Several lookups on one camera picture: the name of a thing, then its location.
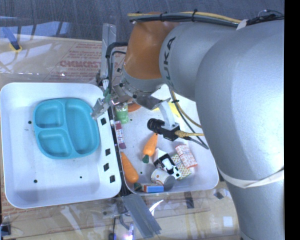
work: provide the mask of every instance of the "toy carrot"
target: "toy carrot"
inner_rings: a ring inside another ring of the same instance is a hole
[[[139,175],[126,154],[123,152],[121,152],[121,160],[125,179],[130,183],[136,183],[139,180]]]
[[[157,142],[158,142],[158,134],[154,133],[151,136],[151,138],[148,140],[148,142],[145,144],[143,148],[144,157],[142,159],[142,161],[145,164],[149,163],[149,157],[151,157],[155,153]]]

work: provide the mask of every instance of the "blue divided plate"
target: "blue divided plate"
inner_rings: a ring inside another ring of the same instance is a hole
[[[92,108],[79,98],[55,98],[39,103],[33,127],[39,149],[52,159],[90,155],[100,144]]]

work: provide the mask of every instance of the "can lid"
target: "can lid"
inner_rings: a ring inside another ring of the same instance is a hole
[[[164,190],[168,191],[168,190],[172,189],[172,187],[174,186],[175,182],[176,182],[175,177],[173,177],[171,175],[168,176],[166,178],[165,182],[164,182],[164,185],[163,185],[164,186]]]

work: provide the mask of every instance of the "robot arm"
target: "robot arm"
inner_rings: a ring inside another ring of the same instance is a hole
[[[251,22],[137,23],[121,87],[149,109],[159,106],[151,94],[162,84],[195,101],[242,238],[282,240],[284,20]]]

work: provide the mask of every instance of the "white tray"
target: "white tray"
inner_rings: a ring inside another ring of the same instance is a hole
[[[163,85],[153,95],[158,99],[165,100],[170,97],[169,89],[166,85]],[[182,109],[192,118],[195,122],[199,122],[196,103],[178,96],[179,104]],[[122,149],[126,156],[131,161],[132,165],[139,174],[140,183],[150,183],[151,174],[156,169],[152,163],[152,157],[149,158],[149,163],[143,163],[143,148],[151,135],[153,134],[147,128],[147,122],[151,118],[164,120],[161,112],[156,110],[148,110],[146,108],[139,108],[134,112],[129,114],[129,123],[123,124],[123,134],[124,142],[126,144],[126,149]],[[191,132],[184,121],[175,115],[175,121],[180,124],[180,129],[185,132]],[[197,132],[202,133],[202,129],[190,123],[191,127]],[[205,137],[201,137],[202,140],[207,143]],[[217,171],[217,166],[215,159],[210,150],[203,148],[193,141],[187,141],[181,138],[175,141],[170,141],[163,138],[162,135],[158,136],[157,147],[162,151],[167,152],[169,155],[176,154],[175,147],[179,144],[188,144],[191,152],[193,153],[198,165],[196,167],[190,168],[192,174],[187,176],[182,180],[176,180],[173,188],[167,192],[189,192],[189,191],[202,191],[213,189],[219,182],[219,174]],[[136,193],[133,188],[133,184],[126,182],[129,189]],[[149,195],[148,193],[137,192],[140,195]]]
[[[97,120],[98,149],[91,155],[73,159],[46,157],[38,148],[30,123],[33,110],[41,101],[79,98],[93,107],[102,96],[97,86],[87,83],[14,82],[1,89],[5,194],[13,206],[26,209],[86,202],[112,198],[119,193],[122,182],[108,114]]]

